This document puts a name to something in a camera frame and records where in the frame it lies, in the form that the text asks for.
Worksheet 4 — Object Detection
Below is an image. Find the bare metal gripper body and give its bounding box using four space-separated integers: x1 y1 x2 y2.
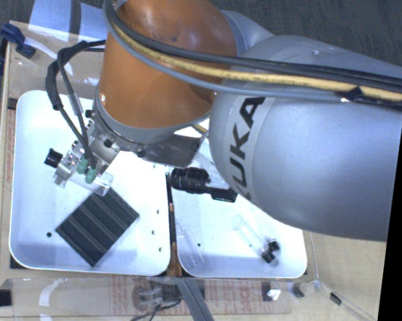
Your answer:
58 113 149 183

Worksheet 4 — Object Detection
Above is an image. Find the clear plastic bottle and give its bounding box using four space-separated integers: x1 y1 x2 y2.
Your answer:
68 167 115 198

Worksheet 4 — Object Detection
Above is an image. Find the white plastic tray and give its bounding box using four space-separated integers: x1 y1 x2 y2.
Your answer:
0 87 191 288
155 115 326 292

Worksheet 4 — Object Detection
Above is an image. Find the black ribbed rectangular mat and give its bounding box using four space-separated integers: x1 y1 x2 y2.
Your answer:
50 181 144 274

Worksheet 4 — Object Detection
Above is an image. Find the clear bottle with black cap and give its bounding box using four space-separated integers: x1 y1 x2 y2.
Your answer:
228 213 283 266
251 232 283 256

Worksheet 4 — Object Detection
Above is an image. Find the brown cardboard board red print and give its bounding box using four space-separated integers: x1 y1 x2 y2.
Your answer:
0 95 317 321

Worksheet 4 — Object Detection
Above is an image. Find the black cylinder on white bracket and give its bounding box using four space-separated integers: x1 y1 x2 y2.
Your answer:
167 141 244 204

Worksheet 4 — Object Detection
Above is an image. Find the black block with thin wires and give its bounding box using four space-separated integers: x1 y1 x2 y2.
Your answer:
137 277 186 314

